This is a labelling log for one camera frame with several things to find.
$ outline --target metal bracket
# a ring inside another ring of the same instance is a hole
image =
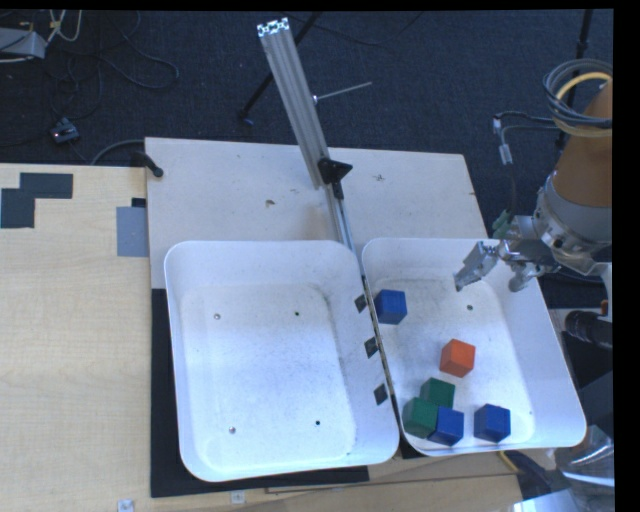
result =
[[[342,191],[340,180],[353,169],[353,165],[336,162],[329,158],[321,158],[318,162],[318,169],[320,170],[322,181],[326,185],[332,186],[333,196],[336,199],[344,199],[344,192]]]

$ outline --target aluminum rail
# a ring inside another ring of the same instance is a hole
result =
[[[311,182],[316,189],[324,187],[338,239],[354,251],[344,200],[336,197],[332,184],[324,182],[318,167],[320,160],[331,157],[320,126],[313,95],[309,90],[298,50],[289,29],[289,20],[282,18],[258,25],[258,37],[307,165]]]

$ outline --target black mat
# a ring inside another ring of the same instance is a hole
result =
[[[350,484],[369,480],[369,471],[366,466],[307,471],[221,483],[205,482],[194,477],[180,458],[169,312],[165,290],[152,290],[151,306],[153,319],[151,497],[162,498],[265,487]]]

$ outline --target black tape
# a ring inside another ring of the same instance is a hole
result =
[[[364,349],[367,351],[367,357],[371,359],[371,356],[378,351],[378,343],[375,337],[369,338],[364,342]]]
[[[32,228],[35,223],[36,200],[19,188],[2,189],[0,228]]]
[[[20,173],[20,190],[35,198],[71,199],[73,174]]]
[[[384,384],[380,384],[376,389],[374,389],[373,394],[376,397],[376,404],[378,405],[380,405],[387,398],[389,398],[389,394],[387,393],[387,388],[385,387]]]
[[[367,307],[367,299],[365,299],[364,294],[360,295],[360,297],[355,300],[355,303],[358,308],[358,313],[362,313],[364,308]]]
[[[20,173],[20,188],[2,189],[0,228],[35,227],[36,199],[71,199],[73,174]]]

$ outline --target black clamp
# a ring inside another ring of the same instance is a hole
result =
[[[344,192],[340,180],[344,178],[353,165],[345,164],[342,162],[336,162],[330,158],[321,158],[318,161],[318,169],[320,170],[320,176],[325,185],[331,184],[333,187],[333,195],[336,199],[344,199]]]
[[[131,153],[131,167],[147,167],[156,178],[162,177],[164,171],[143,151]]]

